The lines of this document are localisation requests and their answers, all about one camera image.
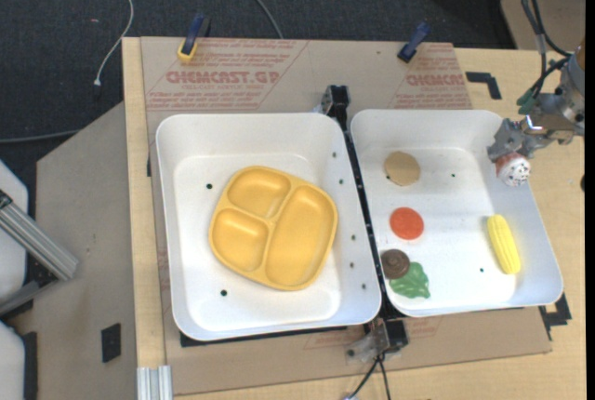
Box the thin black rod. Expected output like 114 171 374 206
337 112 394 323

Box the black block with thin wires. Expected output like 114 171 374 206
324 84 350 119
383 318 411 352

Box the white and red toy cupcake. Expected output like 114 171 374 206
494 151 532 190

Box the white plastic tray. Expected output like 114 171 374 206
154 112 383 342
349 108 565 318

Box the yellow divided plate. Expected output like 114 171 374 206
207 165 339 292

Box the tan round biscuit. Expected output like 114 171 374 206
383 151 422 187

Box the brown cardboard board red print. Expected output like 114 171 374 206
139 36 554 396

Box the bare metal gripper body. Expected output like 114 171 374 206
522 89 586 146

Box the yellow corn cob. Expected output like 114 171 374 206
486 214 522 275

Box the brown chocolate swirl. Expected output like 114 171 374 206
379 248 411 280

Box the orange round slice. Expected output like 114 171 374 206
389 207 425 242

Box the green lettuce leaf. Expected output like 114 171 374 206
389 261 432 300

